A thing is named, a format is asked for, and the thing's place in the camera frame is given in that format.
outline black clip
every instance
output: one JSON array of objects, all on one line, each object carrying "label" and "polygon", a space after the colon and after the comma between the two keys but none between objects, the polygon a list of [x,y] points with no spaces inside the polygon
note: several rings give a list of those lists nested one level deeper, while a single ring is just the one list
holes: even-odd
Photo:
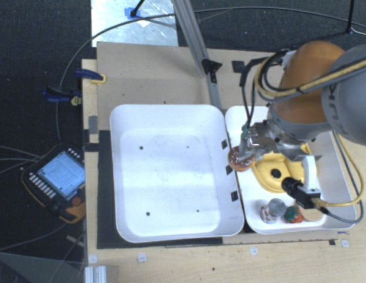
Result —
[{"label": "black clip", "polygon": [[218,69],[220,69],[222,63],[211,61],[209,59],[203,59],[201,61],[201,65],[205,74],[209,73],[211,75],[211,82],[217,84],[216,72]]}]

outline orange button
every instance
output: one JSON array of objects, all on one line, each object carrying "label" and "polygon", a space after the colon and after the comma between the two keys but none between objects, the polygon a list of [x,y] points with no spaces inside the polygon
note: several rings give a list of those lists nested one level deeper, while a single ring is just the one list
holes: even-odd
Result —
[{"label": "orange button", "polygon": [[82,203],[82,199],[80,199],[79,197],[74,197],[72,200],[71,200],[72,204],[74,206],[78,206],[78,205],[81,205]]}]

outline blue screen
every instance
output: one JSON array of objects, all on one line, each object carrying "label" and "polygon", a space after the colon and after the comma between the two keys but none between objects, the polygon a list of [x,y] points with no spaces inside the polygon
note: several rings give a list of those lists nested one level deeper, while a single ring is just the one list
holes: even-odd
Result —
[{"label": "blue screen", "polygon": [[84,183],[84,168],[68,153],[61,152],[37,172],[67,200]]}]

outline white tray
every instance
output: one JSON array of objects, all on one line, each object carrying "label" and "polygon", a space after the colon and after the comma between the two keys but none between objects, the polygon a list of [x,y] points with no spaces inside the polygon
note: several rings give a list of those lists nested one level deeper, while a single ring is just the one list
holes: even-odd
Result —
[{"label": "white tray", "polygon": [[208,105],[121,105],[110,115],[116,226],[129,242],[230,236],[244,226],[224,116]]},{"label": "white tray", "polygon": [[[267,117],[267,107],[255,107],[254,122],[261,122]],[[246,112],[244,107],[235,106],[226,112],[226,126],[232,146],[240,143],[241,128],[246,122]],[[321,190],[321,198],[329,202],[346,202],[351,197],[347,184],[339,164],[338,156],[330,136],[330,133],[322,133],[313,143],[308,143],[313,154],[321,154],[317,162],[318,189]],[[352,227],[334,218],[323,216],[320,221],[301,223],[285,223],[279,219],[274,224],[266,224],[260,218],[260,208],[267,204],[270,199],[280,198],[287,206],[292,206],[295,202],[286,193],[274,194],[262,188],[256,180],[251,169],[245,172],[238,172],[238,182],[240,184],[246,220],[249,226],[257,233],[272,234],[298,231],[312,231],[317,229],[346,229]],[[353,206],[344,208],[329,208],[331,212],[346,219],[356,219],[356,211]]]}]

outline metal can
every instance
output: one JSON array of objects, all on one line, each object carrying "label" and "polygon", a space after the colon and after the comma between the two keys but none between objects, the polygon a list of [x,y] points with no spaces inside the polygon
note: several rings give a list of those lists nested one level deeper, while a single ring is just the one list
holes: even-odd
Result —
[{"label": "metal can", "polygon": [[279,198],[274,198],[267,205],[262,206],[260,209],[260,217],[264,222],[273,224],[279,217],[284,215],[286,210],[287,207],[284,201]]}]

